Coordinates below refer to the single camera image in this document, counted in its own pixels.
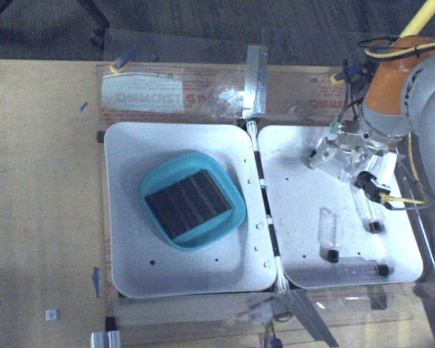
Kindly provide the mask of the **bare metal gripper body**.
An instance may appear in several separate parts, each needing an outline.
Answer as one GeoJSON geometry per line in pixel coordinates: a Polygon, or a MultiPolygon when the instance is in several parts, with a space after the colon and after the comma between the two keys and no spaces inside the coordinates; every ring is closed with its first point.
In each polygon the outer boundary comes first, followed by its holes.
{"type": "Polygon", "coordinates": [[[394,137],[381,132],[364,120],[334,120],[330,124],[332,137],[326,137],[324,162],[362,164],[374,154],[387,151],[394,137]]]}

